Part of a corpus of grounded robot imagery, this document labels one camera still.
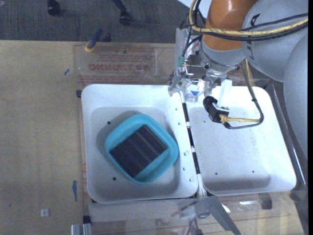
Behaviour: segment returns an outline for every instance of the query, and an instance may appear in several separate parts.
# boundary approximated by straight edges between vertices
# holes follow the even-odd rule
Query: black cable
[[[198,9],[198,13],[199,13],[199,15],[200,15],[200,18],[201,18],[203,24],[205,24],[205,18],[204,18],[204,16],[202,15],[202,13],[201,13],[201,11],[200,11],[199,9]]]
[[[185,46],[185,49],[182,51],[182,56],[184,57],[185,54],[186,54],[186,52],[187,52],[187,50],[188,50],[188,48],[189,48],[194,42],[200,41],[201,38],[202,38],[202,35],[200,35],[200,36],[194,38],[193,40],[191,40],[191,42],[187,43],[186,46]]]
[[[187,41],[186,41],[186,46],[185,46],[185,49],[184,49],[185,53],[186,53],[188,47],[190,46],[190,45],[189,45],[189,41],[190,41],[190,38],[191,38],[191,31],[192,31],[192,28],[189,27],[189,29],[188,29]]]
[[[180,26],[179,26],[179,29],[183,29],[183,28],[186,28],[187,26],[184,26],[183,25],[185,24],[186,22],[186,19],[188,20],[188,16],[189,16],[189,12],[187,13],[185,19],[181,22]]]
[[[198,215],[197,218],[199,218],[199,219],[206,219],[209,215],[210,215],[210,213],[208,212],[208,213],[206,213],[206,214],[200,214],[200,215]]]
[[[193,222],[193,221],[194,221],[194,220],[191,220],[191,222],[189,223],[189,228],[188,228],[188,231],[187,231],[186,235],[188,235],[188,234],[189,234],[190,229],[191,229],[191,225],[192,225],[192,222]]]
[[[196,17],[195,17],[195,11],[197,12],[198,9],[199,9],[199,4],[200,4],[201,0],[197,0],[197,3],[196,3],[196,6],[195,6],[195,9],[194,9],[194,13],[193,13],[193,16],[194,16],[194,22],[197,21]],[[291,17],[288,17],[288,18],[285,18],[285,19],[280,19],[278,21],[281,21],[281,22],[284,22],[284,21],[288,21],[291,19],[294,18],[297,18],[297,17],[302,17],[302,15],[295,15],[295,16],[291,16]],[[248,31],[249,29],[253,29],[253,28],[258,28],[258,27],[261,27],[261,26],[264,26],[264,25],[270,25],[270,24],[275,24],[276,21],[274,22],[269,22],[269,23],[264,23],[263,25],[256,25],[256,26],[253,26],[253,27],[249,27],[247,29],[243,29],[243,31]],[[282,37],[282,36],[286,36],[286,35],[289,35],[289,34],[292,34],[296,31],[299,31],[305,27],[308,26],[308,22],[300,25],[300,26],[297,26],[291,30],[287,30],[287,31],[284,31],[284,32],[280,32],[280,33],[275,33],[275,34],[271,34],[271,35],[263,35],[263,36],[247,36],[247,37],[233,37],[233,36],[228,36],[228,35],[222,35],[222,34],[219,34],[219,33],[216,33],[216,32],[200,32],[202,34],[207,34],[207,35],[211,35],[211,36],[214,36],[214,37],[219,37],[219,38],[223,38],[223,39],[227,39],[227,40],[234,40],[234,41],[263,41],[263,40],[269,40],[269,39],[274,39],[274,38],[278,38],[278,37]]]
[[[196,217],[195,217],[195,224],[196,224],[197,229],[199,229],[199,227],[198,227],[198,222],[197,222],[197,218],[196,218]]]
[[[279,20],[276,20],[276,21],[268,22],[268,23],[261,23],[261,24],[258,24],[258,25],[255,25],[255,26],[251,26],[251,27],[248,27],[248,28],[245,28],[245,29],[241,29],[241,31],[249,31],[251,29],[256,29],[256,28],[259,28],[259,27],[267,26],[267,25],[279,24],[279,23],[282,23],[282,22],[290,21],[292,19],[307,17],[308,15],[309,15],[308,13],[298,14],[298,15],[290,16],[290,17],[287,17],[287,18],[279,19]]]
[[[223,38],[223,39],[227,39],[227,40],[234,40],[234,41],[263,41],[263,40],[269,40],[269,39],[274,39],[274,38],[279,38],[279,37],[283,37],[289,34],[292,34],[294,32],[297,32],[299,30],[302,30],[304,28],[306,28],[309,25],[309,22],[306,22],[302,25],[299,25],[293,29],[290,30],[286,30],[284,32],[280,32],[280,33],[275,33],[275,34],[270,34],[270,35],[264,35],[264,36],[247,36],[247,37],[233,37],[233,36],[228,36],[228,35],[222,35],[216,32],[202,32],[202,34],[206,34],[206,35],[211,35],[214,37],[218,37],[218,38]]]

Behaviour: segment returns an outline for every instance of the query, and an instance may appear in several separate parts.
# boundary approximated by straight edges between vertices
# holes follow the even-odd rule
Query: yellow cable
[[[259,122],[260,119],[248,119],[248,118],[240,118],[240,117],[228,117],[226,115],[220,114],[219,117],[221,118],[221,122],[231,122],[231,121],[237,121],[237,122]]]
[[[189,22],[191,25],[195,24],[193,21],[193,9],[196,4],[197,0],[193,0],[190,6],[189,10]],[[261,36],[261,35],[270,35],[270,34],[276,34],[276,33],[281,33],[287,30],[291,30],[293,28],[296,28],[300,25],[305,24],[308,22],[309,18],[303,19],[299,22],[284,26],[284,27],[279,27],[276,29],[271,29],[271,30],[259,30],[259,31],[242,31],[242,30],[226,30],[226,29],[216,29],[216,28],[199,28],[197,26],[192,26],[192,28],[195,31],[198,32],[215,32],[219,33],[222,35],[232,35],[232,36]]]

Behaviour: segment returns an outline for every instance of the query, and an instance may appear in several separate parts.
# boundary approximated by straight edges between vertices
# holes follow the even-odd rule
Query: metal stand
[[[71,235],[91,235],[91,224],[72,225],[70,231]]]
[[[206,217],[206,215],[209,216],[211,214],[225,231],[231,231],[235,235],[241,234],[234,221],[225,211],[217,196],[209,196],[200,199],[195,205],[195,211],[197,217],[203,217],[203,215]]]
[[[120,10],[120,18],[119,21],[123,25],[129,25],[132,17],[126,11],[126,8],[121,0],[112,0],[117,8]],[[56,0],[47,0],[48,13],[52,16],[56,16],[60,13],[60,4]]]

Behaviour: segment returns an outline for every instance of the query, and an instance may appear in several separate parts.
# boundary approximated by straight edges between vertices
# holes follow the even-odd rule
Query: chair wheel
[[[203,231],[201,229],[196,229],[195,235],[203,235]]]
[[[272,198],[270,194],[264,192],[259,193],[260,203],[263,210],[271,210],[273,208]]]
[[[121,12],[121,15],[119,17],[119,22],[122,25],[129,25],[131,21],[132,21],[132,17],[127,11]]]
[[[48,13],[49,15],[56,16],[60,13],[60,5],[58,2],[54,1],[48,4]]]

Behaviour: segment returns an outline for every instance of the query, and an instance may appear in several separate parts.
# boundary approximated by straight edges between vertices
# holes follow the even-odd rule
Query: office chair base
[[[132,16],[127,12],[127,11],[122,11],[121,15],[119,17],[119,22],[122,25],[129,25],[130,22],[132,21]]]
[[[48,4],[48,13],[52,16],[58,15],[60,13],[60,4],[57,1]]]

